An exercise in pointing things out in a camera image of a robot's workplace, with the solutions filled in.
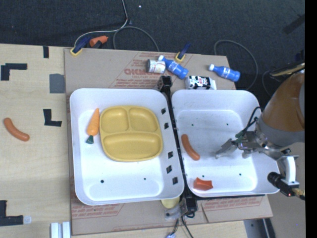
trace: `black carpet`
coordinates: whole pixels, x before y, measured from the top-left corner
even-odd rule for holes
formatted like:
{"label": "black carpet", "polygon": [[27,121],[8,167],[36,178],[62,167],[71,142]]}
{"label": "black carpet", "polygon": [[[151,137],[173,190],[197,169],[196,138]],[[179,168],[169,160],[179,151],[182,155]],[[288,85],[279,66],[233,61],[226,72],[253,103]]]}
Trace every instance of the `black carpet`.
{"label": "black carpet", "polygon": [[[232,42],[219,43],[216,53],[241,72],[237,89],[255,94],[261,107],[281,83],[267,72],[295,62],[305,50],[305,0],[124,1],[127,25],[149,33],[162,52],[190,42],[189,53],[214,55],[219,40],[245,47],[251,55]],[[0,43],[8,44],[72,47],[86,32],[115,30],[125,21],[121,0],[0,0],[0,6]],[[114,33],[106,35],[110,41],[103,48],[113,49]],[[135,29],[117,33],[115,46],[156,51]]]}

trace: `wire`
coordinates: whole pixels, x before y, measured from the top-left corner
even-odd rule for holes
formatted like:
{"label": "wire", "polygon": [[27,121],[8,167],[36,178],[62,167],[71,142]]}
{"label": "wire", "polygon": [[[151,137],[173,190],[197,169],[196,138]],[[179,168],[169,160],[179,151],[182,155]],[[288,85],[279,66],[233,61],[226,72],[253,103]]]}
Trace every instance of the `wire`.
{"label": "wire", "polygon": [[187,230],[189,236],[190,236],[191,238],[194,238],[194,237],[192,236],[192,234],[190,233],[190,231],[189,231],[187,225],[186,225],[186,222],[185,222],[185,220],[184,220],[184,216],[182,216],[182,222],[183,222],[184,227],[186,228],[186,230]]}
{"label": "wire", "polygon": [[260,109],[260,107],[256,107],[255,109],[253,109],[253,112],[249,118],[247,126],[242,131],[240,131],[238,134],[235,135],[235,137],[237,138],[236,142],[240,141],[243,138],[243,136],[246,134],[248,128],[258,120],[257,117],[254,117],[254,120],[252,121],[252,118],[253,118],[257,109]]}
{"label": "wire", "polygon": [[176,233],[176,231],[177,231],[177,229],[178,229],[178,226],[179,226],[179,219],[176,220],[175,226],[174,226],[174,228],[173,228],[173,231],[170,232],[170,233],[167,235],[167,237],[172,237],[173,234]]}
{"label": "wire", "polygon": [[267,70],[266,72],[263,73],[262,78],[261,78],[261,81],[262,81],[262,86],[263,86],[263,88],[264,88],[266,94],[267,94],[269,97],[271,97],[272,95],[268,92],[268,90],[267,90],[267,88],[266,88],[266,86],[265,86],[265,83],[264,83],[264,76],[265,76],[266,74],[268,74],[268,73],[269,73],[269,70]]}
{"label": "wire", "polygon": [[114,48],[114,49],[116,49],[116,46],[115,46],[115,37],[116,37],[117,33],[120,32],[120,31],[122,31],[123,29],[128,29],[128,28],[136,29],[136,30],[139,30],[139,31],[145,33],[145,34],[151,39],[151,41],[154,43],[154,45],[155,45],[157,51],[159,52],[159,47],[158,47],[157,43],[155,42],[155,40],[153,39],[153,37],[152,37],[151,35],[149,35],[149,34],[148,34],[146,31],[144,31],[143,29],[141,29],[141,28],[139,28],[139,27],[135,27],[135,26],[122,27],[122,28],[118,29],[118,30],[114,33],[113,38],[112,38],[112,43],[113,43],[113,48]]}
{"label": "wire", "polygon": [[114,32],[116,32],[116,31],[120,30],[121,28],[125,27],[126,24],[128,23],[128,13],[127,13],[127,9],[126,9],[126,7],[125,7],[125,2],[124,2],[124,0],[121,0],[121,1],[122,1],[123,9],[124,9],[124,14],[125,14],[125,22],[123,23],[122,26],[120,26],[120,28],[115,29],[115,30],[93,31],[93,32],[88,32],[88,33],[82,34],[81,36],[79,36],[79,37],[76,39],[74,46],[76,46],[76,44],[77,44],[77,42],[79,41],[80,38],[82,38],[82,37],[84,37],[84,36],[86,36],[86,35],[88,35],[88,34],[114,33]]}
{"label": "wire", "polygon": [[217,55],[217,51],[216,51],[217,45],[218,45],[219,43],[222,43],[222,42],[229,42],[229,43],[236,44],[236,45],[242,47],[242,48],[243,48],[246,52],[248,52],[249,55],[252,57],[252,59],[253,59],[253,61],[254,61],[254,64],[255,64],[255,67],[256,67],[256,75],[255,75],[254,80],[252,81],[251,85],[246,89],[246,91],[248,91],[248,90],[254,85],[254,83],[256,82],[257,77],[258,77],[258,74],[259,74],[259,67],[258,67],[258,63],[257,63],[256,59],[254,58],[254,56],[251,54],[251,52],[250,52],[246,47],[244,47],[243,45],[241,45],[241,44],[239,44],[239,43],[237,43],[237,42],[235,42],[235,41],[231,41],[231,40],[219,40],[219,41],[217,41],[217,42],[214,44],[214,46],[213,46],[213,50],[214,50],[214,54],[215,54],[215,55]]}

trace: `orange food piece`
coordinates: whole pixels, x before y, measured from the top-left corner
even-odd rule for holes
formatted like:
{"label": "orange food piece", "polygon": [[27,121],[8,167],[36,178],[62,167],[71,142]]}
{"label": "orange food piece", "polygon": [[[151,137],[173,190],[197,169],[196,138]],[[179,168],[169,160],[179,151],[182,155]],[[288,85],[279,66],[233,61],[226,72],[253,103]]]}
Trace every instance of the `orange food piece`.
{"label": "orange food piece", "polygon": [[96,108],[87,127],[87,134],[96,136],[99,132],[99,108]]}
{"label": "orange food piece", "polygon": [[92,38],[89,41],[90,47],[93,47],[98,41],[100,41],[102,44],[106,43],[108,41],[108,37],[106,35],[100,36],[100,37],[95,37]]}
{"label": "orange food piece", "polygon": [[5,118],[3,120],[5,128],[11,133],[12,136],[20,139],[22,141],[28,141],[30,136],[20,130],[18,130],[14,125],[10,118]]}
{"label": "orange food piece", "polygon": [[213,188],[211,180],[201,180],[198,177],[194,181],[194,188],[199,190],[209,190]]}
{"label": "orange food piece", "polygon": [[188,155],[195,161],[200,159],[200,155],[192,148],[192,146],[189,143],[188,135],[183,134],[181,136],[183,146],[185,148],[185,151],[188,153]]}

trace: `toy can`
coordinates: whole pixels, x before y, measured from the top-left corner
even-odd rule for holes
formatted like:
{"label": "toy can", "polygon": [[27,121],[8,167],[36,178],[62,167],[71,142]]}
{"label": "toy can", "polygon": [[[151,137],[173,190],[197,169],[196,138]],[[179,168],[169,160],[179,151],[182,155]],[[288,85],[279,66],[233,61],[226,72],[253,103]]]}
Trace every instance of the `toy can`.
{"label": "toy can", "polygon": [[188,76],[185,78],[185,88],[186,89],[212,89],[217,90],[216,82],[210,77],[201,76]]}
{"label": "toy can", "polygon": [[166,65],[164,61],[155,61],[148,59],[146,72],[163,74],[165,72],[165,68]]}

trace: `black tape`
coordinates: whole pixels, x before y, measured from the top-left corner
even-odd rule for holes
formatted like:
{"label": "black tape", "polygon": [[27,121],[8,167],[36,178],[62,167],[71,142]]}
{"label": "black tape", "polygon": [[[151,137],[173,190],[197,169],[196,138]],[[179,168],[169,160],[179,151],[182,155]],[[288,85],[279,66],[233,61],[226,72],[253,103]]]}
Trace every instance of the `black tape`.
{"label": "black tape", "polygon": [[23,224],[23,215],[7,216],[6,215],[6,200],[0,200],[0,227],[14,226]]}
{"label": "black tape", "polygon": [[28,68],[27,63],[6,63],[5,66],[9,69],[22,69],[26,70]]}
{"label": "black tape", "polygon": [[48,46],[43,46],[43,58],[49,58],[50,57],[50,51]]}
{"label": "black tape", "polygon": [[8,81],[10,78],[10,70],[18,69],[18,70],[26,70],[28,68],[27,63],[6,63],[5,65],[1,65],[1,78],[2,81]]}
{"label": "black tape", "polygon": [[10,69],[5,65],[1,65],[1,81],[8,81],[10,78]]}
{"label": "black tape", "polygon": [[44,125],[61,127],[61,121],[52,121],[52,110],[43,109],[45,123]]}

